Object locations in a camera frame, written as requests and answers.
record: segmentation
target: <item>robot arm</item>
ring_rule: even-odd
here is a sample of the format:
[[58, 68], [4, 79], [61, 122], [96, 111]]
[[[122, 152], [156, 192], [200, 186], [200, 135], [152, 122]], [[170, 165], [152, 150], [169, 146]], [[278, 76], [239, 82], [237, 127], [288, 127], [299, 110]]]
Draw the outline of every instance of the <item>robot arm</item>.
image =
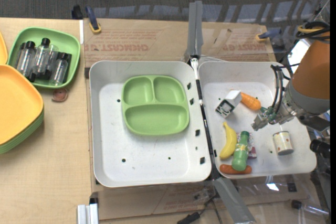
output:
[[283, 67], [271, 66], [277, 83], [275, 99], [271, 106], [263, 108], [256, 116], [252, 124], [255, 131], [268, 123], [283, 124], [294, 117], [320, 132], [330, 126], [329, 121], [320, 117], [330, 109], [330, 26], [313, 22], [310, 23], [313, 29], [308, 29], [309, 25], [306, 27], [299, 31], [315, 40], [285, 88], [282, 86]]

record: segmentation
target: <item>green bottle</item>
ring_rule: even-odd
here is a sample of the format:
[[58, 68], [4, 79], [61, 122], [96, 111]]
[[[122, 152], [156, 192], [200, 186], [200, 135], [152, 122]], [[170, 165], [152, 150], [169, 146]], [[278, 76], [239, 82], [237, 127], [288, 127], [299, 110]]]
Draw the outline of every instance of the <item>green bottle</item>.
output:
[[242, 131], [240, 140], [236, 144], [236, 149], [233, 153], [232, 168], [237, 171], [244, 171], [246, 168], [246, 160], [248, 157], [248, 139], [249, 132]]

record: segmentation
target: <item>white plastic tray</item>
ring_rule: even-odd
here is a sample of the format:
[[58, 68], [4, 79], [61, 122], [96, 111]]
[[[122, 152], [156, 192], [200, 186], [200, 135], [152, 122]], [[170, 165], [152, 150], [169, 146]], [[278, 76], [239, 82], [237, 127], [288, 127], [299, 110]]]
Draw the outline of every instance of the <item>white plastic tray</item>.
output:
[[[166, 75], [183, 85], [190, 122], [181, 133], [141, 136], [124, 123], [123, 84], [140, 75]], [[200, 182], [211, 171], [195, 76], [183, 62], [100, 61], [90, 69], [93, 168], [106, 187]]]
[[[270, 65], [276, 62], [204, 62], [199, 66], [199, 76], [205, 104], [206, 118], [212, 138], [212, 144], [217, 155], [226, 143], [223, 122], [236, 132], [248, 131], [252, 133], [257, 152], [256, 159], [248, 159], [247, 164], [253, 169], [247, 175], [223, 176], [238, 179], [281, 174], [308, 173], [316, 167], [315, 153], [309, 149], [310, 137], [307, 128], [296, 118], [283, 125], [268, 124], [258, 131], [254, 131], [251, 124], [257, 112], [239, 104], [234, 111], [224, 119], [215, 112], [216, 107], [230, 90], [241, 90], [251, 96], [258, 97], [261, 105], [269, 107], [275, 94], [275, 76]], [[294, 152], [285, 156], [277, 156], [272, 135], [279, 131], [290, 133]], [[217, 169], [221, 164], [231, 164], [230, 157], [221, 161], [215, 158]]]

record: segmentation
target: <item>stack of plates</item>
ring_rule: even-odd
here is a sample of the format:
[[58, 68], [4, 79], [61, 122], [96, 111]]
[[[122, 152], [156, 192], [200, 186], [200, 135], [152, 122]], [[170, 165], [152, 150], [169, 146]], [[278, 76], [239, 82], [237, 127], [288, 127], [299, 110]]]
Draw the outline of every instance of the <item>stack of plates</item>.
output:
[[29, 137], [44, 119], [42, 96], [15, 68], [5, 65], [6, 61], [0, 36], [0, 154]]

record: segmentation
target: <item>bottle label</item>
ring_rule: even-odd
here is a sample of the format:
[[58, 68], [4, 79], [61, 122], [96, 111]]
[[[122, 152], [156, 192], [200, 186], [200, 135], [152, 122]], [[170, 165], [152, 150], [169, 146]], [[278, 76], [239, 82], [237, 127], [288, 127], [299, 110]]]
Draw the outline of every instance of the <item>bottle label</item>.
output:
[[244, 144], [236, 144], [235, 151], [248, 151], [248, 147]]

